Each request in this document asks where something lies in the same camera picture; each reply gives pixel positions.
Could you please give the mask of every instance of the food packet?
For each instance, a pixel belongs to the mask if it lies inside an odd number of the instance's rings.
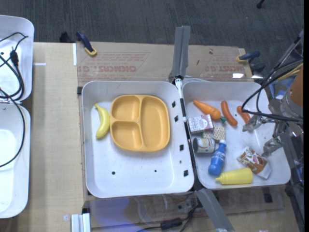
[[[188,119],[190,132],[199,133],[213,128],[211,116],[209,114],[201,115]]]
[[[254,174],[264,179],[268,179],[271,173],[269,162],[248,146],[244,148],[243,153],[237,157],[237,160],[249,167]]]
[[[225,140],[225,128],[223,126],[214,126],[213,129],[203,131],[202,138],[213,138],[217,143]]]

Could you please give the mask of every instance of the sausage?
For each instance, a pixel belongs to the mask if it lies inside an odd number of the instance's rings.
[[[235,120],[234,117],[231,115],[226,101],[221,102],[221,110],[223,116],[226,117],[226,120],[231,126],[236,126],[238,124],[237,120]]]
[[[249,119],[251,118],[250,115],[248,113],[243,113],[241,111],[241,106],[238,106],[236,108],[237,112],[241,115],[241,117],[243,118],[243,120],[245,121],[246,124],[249,123]]]

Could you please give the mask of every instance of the can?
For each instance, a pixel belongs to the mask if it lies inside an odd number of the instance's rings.
[[[195,153],[212,153],[215,149],[215,140],[213,138],[195,138],[192,145]]]

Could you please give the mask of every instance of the wire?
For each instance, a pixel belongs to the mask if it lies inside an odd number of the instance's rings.
[[[294,74],[297,74],[299,72],[299,70],[304,66],[304,64],[300,64],[298,65],[296,68],[292,69],[291,71],[289,71],[288,73],[286,73],[285,75],[283,75],[282,77],[278,78],[278,81],[282,81],[283,79],[291,76],[291,75],[294,75]]]
[[[180,226],[182,225],[182,223],[184,221],[187,221],[185,223],[185,225],[181,228],[180,232],[184,231],[186,229],[186,227],[192,222],[192,219],[193,219],[193,213],[195,211],[195,209],[197,208],[198,205],[196,205],[195,207],[193,207],[189,213],[188,213],[188,216],[184,219],[181,219],[181,218],[175,218],[175,219],[172,219],[172,220],[166,220],[166,221],[162,221],[160,223],[160,226],[155,226],[155,227],[149,227],[149,228],[145,228],[145,229],[141,229],[139,231],[136,231],[136,232],[142,232],[142,231],[148,231],[148,230],[153,230],[153,229],[162,229],[162,230],[166,230],[166,229],[171,229],[173,227],[177,227],[177,226]]]
[[[9,36],[7,36],[7,37],[1,39],[0,42],[2,42],[2,41],[4,41],[4,40],[7,40],[7,39],[9,39],[10,37],[12,37],[12,36],[14,36],[14,35],[16,35],[16,34],[20,34],[20,35],[22,35],[23,37],[16,43],[15,48],[12,47],[12,51],[10,52],[10,57],[9,57],[8,59],[5,59],[4,57],[2,57],[2,56],[0,55],[0,59],[3,61],[3,64],[0,65],[0,67],[2,67],[4,64],[6,64],[6,65],[9,67],[9,69],[13,72],[13,74],[14,74],[15,77],[17,78],[18,83],[19,83],[19,87],[18,87],[17,91],[14,92],[13,94],[10,94],[8,97],[0,96],[0,99],[12,98],[12,97],[16,96],[16,95],[19,93],[19,96],[16,97],[15,100],[20,100],[20,99],[22,98],[22,96],[24,95],[24,92],[25,92],[24,80],[23,80],[23,78],[22,78],[22,74],[21,74],[21,72],[20,72],[20,70],[19,70],[19,67],[18,67],[18,62],[19,62],[19,60],[18,60],[18,54],[17,54],[16,50],[17,50],[19,44],[20,44],[25,38],[27,38],[28,36],[22,34],[21,32],[15,32],[15,33],[13,33],[13,34],[11,34],[11,35],[9,35]],[[15,69],[16,69],[16,70],[14,70],[14,68],[12,67],[12,65],[8,62],[9,60],[12,61],[12,63],[13,63],[13,65],[15,66]]]
[[[21,111],[20,107],[17,105],[17,103],[6,92],[4,92],[1,87],[0,87],[0,92],[2,92],[6,97],[8,97],[14,103],[14,105],[17,107],[17,109],[18,109],[18,111],[19,111],[19,113],[20,113],[20,115],[22,117],[22,120],[23,120],[23,135],[22,135],[22,140],[21,140],[21,144],[20,144],[19,150],[18,150],[18,152],[15,154],[15,156],[11,160],[9,160],[6,163],[0,165],[0,168],[2,168],[4,166],[8,165],[9,163],[11,163],[12,161],[14,161],[17,158],[17,156],[19,155],[19,153],[21,152],[21,149],[23,148],[24,140],[25,140],[26,123],[25,123],[24,114]]]
[[[19,45],[25,38],[27,38],[28,36],[23,35],[21,32],[16,32],[16,33],[12,33],[11,35],[9,35],[9,36],[7,36],[7,37],[1,39],[0,42],[5,41],[5,40],[11,38],[12,36],[14,36],[14,35],[16,35],[16,34],[20,34],[20,35],[23,36],[23,37],[17,42],[17,44],[16,44],[16,46],[15,46],[15,51],[16,51],[18,45]]]
[[[253,114],[253,115],[258,115],[258,116],[265,116],[271,119],[275,119],[275,120],[282,120],[282,121],[291,121],[291,122],[301,122],[303,121],[302,119],[296,119],[296,118],[291,118],[291,117],[286,117],[286,116],[281,116],[281,115],[275,115],[275,114],[265,114],[262,113],[259,109],[259,98],[261,95],[261,91],[266,88],[267,86],[269,86],[271,83],[273,83],[274,81],[276,81],[277,79],[279,79],[280,77],[284,76],[285,73],[281,73],[278,74],[276,77],[272,78],[273,74],[278,72],[280,69],[273,69],[270,74],[267,76],[267,78],[264,79],[264,81],[261,84],[261,87],[255,91],[251,96],[249,96],[249,98],[243,103],[243,105],[241,106],[241,111],[242,112],[246,112],[249,114]],[[256,98],[256,110],[257,112],[252,112],[249,110],[244,109],[244,106],[248,103],[249,100],[251,100],[255,95],[257,95]]]

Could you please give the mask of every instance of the banana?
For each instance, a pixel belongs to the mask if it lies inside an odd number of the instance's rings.
[[[96,138],[102,138],[110,129],[110,114],[108,111],[100,107],[98,104],[95,104],[96,109],[98,110],[98,115],[100,118],[100,126],[98,127]]]

